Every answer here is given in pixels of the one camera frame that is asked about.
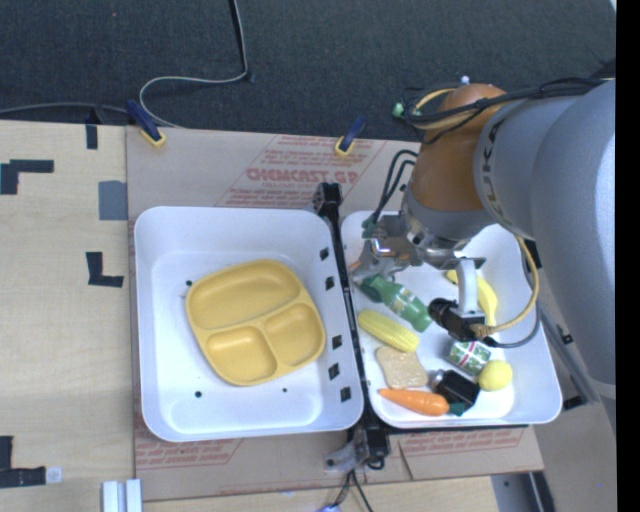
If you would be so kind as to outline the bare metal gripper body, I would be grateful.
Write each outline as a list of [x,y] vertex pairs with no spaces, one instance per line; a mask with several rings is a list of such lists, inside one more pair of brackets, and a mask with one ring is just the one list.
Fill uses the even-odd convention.
[[459,252],[485,227],[482,211],[372,214],[366,219],[366,252],[382,274],[423,264],[453,270],[462,260]]

